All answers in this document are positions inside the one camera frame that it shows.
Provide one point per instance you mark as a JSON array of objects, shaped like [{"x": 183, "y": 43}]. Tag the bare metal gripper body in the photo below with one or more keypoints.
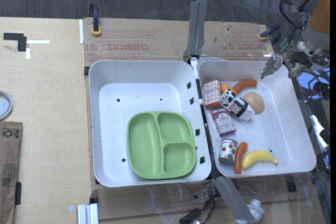
[{"x": 302, "y": 56}]

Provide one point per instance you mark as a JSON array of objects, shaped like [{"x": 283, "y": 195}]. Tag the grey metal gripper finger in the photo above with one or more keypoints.
[
  {"x": 295, "y": 70},
  {"x": 271, "y": 65}
]

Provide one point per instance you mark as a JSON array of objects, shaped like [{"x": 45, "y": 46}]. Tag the orange sausage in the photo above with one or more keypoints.
[
  {"x": 246, "y": 84},
  {"x": 239, "y": 158}
]

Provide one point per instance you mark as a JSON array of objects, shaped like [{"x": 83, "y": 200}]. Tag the tan bread bun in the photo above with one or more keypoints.
[{"x": 256, "y": 102}]

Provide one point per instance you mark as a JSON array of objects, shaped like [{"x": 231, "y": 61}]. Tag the black and white milk carton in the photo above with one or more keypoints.
[{"x": 235, "y": 105}]

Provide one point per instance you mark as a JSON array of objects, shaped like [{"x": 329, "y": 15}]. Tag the orange and white carton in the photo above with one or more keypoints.
[{"x": 211, "y": 93}]

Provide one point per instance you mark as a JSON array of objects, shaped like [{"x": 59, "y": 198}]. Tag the white plastic tray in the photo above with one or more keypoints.
[
  {"x": 275, "y": 136},
  {"x": 113, "y": 123}
]

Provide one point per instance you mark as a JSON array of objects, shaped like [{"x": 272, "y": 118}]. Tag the red and white carton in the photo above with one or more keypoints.
[{"x": 223, "y": 122}]

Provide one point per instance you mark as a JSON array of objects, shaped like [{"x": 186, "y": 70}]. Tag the yellow banana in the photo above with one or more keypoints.
[{"x": 257, "y": 157}]

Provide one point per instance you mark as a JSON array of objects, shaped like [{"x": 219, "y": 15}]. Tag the white can with strawberries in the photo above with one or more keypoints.
[{"x": 227, "y": 152}]

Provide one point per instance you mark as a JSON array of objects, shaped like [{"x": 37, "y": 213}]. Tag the brown cardboard board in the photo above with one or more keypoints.
[{"x": 147, "y": 42}]

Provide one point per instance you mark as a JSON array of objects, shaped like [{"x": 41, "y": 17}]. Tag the white crumpled wad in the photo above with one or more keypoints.
[{"x": 256, "y": 209}]

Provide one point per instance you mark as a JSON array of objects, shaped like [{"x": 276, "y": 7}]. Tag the green divided plate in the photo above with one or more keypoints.
[{"x": 143, "y": 144}]

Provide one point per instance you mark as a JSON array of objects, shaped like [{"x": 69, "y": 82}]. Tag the brown paper packet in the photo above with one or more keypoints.
[{"x": 8, "y": 165}]

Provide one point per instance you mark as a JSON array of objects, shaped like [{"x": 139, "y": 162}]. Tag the black cylinder on white bracket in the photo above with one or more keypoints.
[{"x": 322, "y": 89}]

